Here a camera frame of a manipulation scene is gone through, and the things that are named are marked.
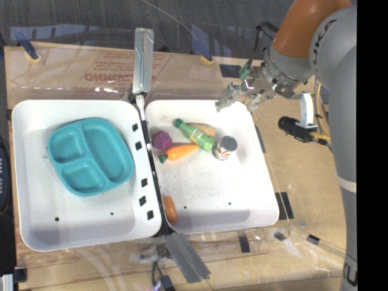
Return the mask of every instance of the teal plate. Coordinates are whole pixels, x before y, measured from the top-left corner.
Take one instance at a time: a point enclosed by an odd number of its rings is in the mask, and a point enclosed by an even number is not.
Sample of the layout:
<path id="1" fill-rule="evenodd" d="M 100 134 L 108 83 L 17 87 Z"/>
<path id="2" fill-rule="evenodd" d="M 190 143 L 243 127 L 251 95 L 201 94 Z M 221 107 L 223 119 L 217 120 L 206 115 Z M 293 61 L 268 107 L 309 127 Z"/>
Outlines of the teal plate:
<path id="1" fill-rule="evenodd" d="M 47 148 L 62 182 L 79 196 L 117 187 L 131 178 L 135 169 L 122 136 L 101 118 L 62 126 L 50 135 Z"/>

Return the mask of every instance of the white container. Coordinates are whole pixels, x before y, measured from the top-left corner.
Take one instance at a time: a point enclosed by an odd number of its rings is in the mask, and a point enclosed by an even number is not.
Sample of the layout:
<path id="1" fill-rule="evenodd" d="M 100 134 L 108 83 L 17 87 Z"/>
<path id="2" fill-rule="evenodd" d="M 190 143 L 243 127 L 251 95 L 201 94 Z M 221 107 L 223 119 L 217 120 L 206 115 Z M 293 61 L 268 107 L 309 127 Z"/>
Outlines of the white container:
<path id="1" fill-rule="evenodd" d="M 31 249 L 51 251 L 151 237 L 162 223 L 156 189 L 175 202 L 178 222 L 170 226 L 176 232 L 249 229 L 277 221 L 278 204 L 251 114 L 244 105 L 236 102 L 217 112 L 214 101 L 153 101 L 145 116 L 150 136 L 165 130 L 175 143 L 187 143 L 182 131 L 172 125 L 181 118 L 216 127 L 216 141 L 232 135 L 238 149 L 225 161 L 199 149 L 164 164 L 158 160 L 161 152 L 153 149 L 159 179 L 155 187 L 138 111 L 131 104 L 27 100 L 15 106 L 12 124 L 20 230 Z M 116 127 L 133 156 L 135 172 L 114 189 L 83 197 L 71 193 L 60 180 L 47 141 L 60 126 L 90 117 L 104 118 Z"/>

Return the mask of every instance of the orange carrot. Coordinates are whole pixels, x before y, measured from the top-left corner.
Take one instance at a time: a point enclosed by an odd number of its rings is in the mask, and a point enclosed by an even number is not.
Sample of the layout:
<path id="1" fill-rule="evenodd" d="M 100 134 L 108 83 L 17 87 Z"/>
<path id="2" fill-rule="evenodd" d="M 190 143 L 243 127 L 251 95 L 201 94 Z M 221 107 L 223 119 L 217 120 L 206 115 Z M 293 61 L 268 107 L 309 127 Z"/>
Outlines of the orange carrot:
<path id="1" fill-rule="evenodd" d="M 176 147 L 169 148 L 165 154 L 159 155 L 159 160 L 164 163 L 166 160 L 176 161 L 177 159 L 182 158 L 183 156 L 193 152 L 198 148 L 197 144 L 182 144 L 177 145 Z"/>

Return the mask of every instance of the toy bottle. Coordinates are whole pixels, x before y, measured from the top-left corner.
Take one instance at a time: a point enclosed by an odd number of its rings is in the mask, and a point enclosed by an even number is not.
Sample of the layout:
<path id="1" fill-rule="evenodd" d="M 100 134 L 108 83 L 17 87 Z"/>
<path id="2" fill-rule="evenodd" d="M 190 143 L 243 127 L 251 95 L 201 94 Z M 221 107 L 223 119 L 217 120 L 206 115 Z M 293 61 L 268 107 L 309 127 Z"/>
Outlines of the toy bottle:
<path id="1" fill-rule="evenodd" d="M 214 146 L 215 140 L 212 137 L 207 136 L 199 128 L 187 125 L 181 119 L 177 119 L 174 126 L 182 130 L 186 138 L 192 143 L 197 144 L 201 149 L 210 151 Z"/>

